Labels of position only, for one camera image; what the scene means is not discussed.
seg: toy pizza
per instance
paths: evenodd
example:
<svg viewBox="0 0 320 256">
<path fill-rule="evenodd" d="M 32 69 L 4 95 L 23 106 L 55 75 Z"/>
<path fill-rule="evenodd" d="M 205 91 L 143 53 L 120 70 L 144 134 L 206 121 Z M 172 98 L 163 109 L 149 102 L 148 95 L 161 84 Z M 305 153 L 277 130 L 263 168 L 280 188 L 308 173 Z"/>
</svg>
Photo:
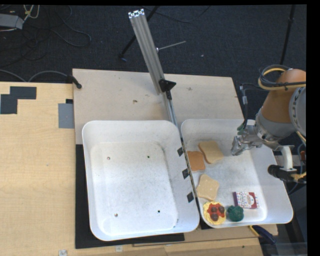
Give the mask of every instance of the toy pizza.
<svg viewBox="0 0 320 256">
<path fill-rule="evenodd" d="M 220 225 L 226 220 L 226 209 L 219 202 L 206 202 L 203 205 L 203 216 L 209 223 L 213 225 Z"/>
</svg>

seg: black clip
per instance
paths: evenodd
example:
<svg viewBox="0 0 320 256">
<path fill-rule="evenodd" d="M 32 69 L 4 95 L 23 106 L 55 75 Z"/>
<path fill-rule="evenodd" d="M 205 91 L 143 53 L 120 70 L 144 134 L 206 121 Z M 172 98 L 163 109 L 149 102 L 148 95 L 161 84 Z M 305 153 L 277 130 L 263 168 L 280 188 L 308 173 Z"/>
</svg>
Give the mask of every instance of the black clip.
<svg viewBox="0 0 320 256">
<path fill-rule="evenodd" d="M 172 100 L 171 92 L 170 90 L 176 85 L 176 82 L 168 81 L 165 79 L 160 79 L 159 85 L 161 88 L 161 91 L 166 93 L 166 98 L 168 100 Z"/>
</svg>

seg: small box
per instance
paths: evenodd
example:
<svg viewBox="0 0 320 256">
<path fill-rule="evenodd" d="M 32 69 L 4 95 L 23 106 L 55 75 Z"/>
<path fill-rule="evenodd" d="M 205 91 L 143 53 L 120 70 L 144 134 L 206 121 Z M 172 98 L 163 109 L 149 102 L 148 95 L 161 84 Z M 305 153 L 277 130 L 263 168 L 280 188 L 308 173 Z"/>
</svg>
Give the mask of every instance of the small box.
<svg viewBox="0 0 320 256">
<path fill-rule="evenodd" d="M 234 204 L 244 209 L 259 208 L 258 198 L 254 192 L 233 192 Z"/>
</svg>

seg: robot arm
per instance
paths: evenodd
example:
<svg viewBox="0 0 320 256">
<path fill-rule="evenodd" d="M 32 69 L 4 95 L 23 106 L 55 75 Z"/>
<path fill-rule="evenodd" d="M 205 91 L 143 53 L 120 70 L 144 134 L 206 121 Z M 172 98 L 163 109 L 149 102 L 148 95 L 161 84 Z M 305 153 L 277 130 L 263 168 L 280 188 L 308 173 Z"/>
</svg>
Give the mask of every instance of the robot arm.
<svg viewBox="0 0 320 256">
<path fill-rule="evenodd" d="M 273 72 L 282 72 L 276 82 L 270 82 L 265 75 Z M 238 136 L 232 143 L 231 153 L 238 156 L 245 150 L 266 145 L 273 151 L 281 151 L 284 158 L 283 175 L 293 172 L 292 155 L 290 148 L 279 144 L 296 132 L 306 143 L 306 72 L 282 65 L 272 65 L 262 71 L 258 80 L 259 87 L 268 90 L 268 95 L 256 114 L 253 124 L 247 124 L 245 119 L 238 128 Z M 276 166 L 269 168 L 269 173 L 276 177 Z"/>
</svg>

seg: toy bread slice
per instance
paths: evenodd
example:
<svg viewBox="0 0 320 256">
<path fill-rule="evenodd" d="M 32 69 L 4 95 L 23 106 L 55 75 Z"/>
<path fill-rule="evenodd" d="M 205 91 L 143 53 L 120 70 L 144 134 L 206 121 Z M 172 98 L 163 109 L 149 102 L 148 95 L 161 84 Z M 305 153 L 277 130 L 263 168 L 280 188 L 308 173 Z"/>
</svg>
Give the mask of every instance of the toy bread slice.
<svg viewBox="0 0 320 256">
<path fill-rule="evenodd" d="M 224 158 L 218 144 L 214 140 L 202 141 L 198 144 L 199 149 L 204 155 L 204 159 L 208 164 L 213 164 L 216 161 Z"/>
<path fill-rule="evenodd" d="M 210 178 L 206 174 L 202 174 L 199 179 L 199 184 L 196 187 L 196 193 L 199 198 L 204 198 L 209 201 L 214 201 L 217 197 L 219 182 Z"/>
<path fill-rule="evenodd" d="M 199 151 L 187 151 L 191 171 L 206 169 L 204 155 Z"/>
</svg>

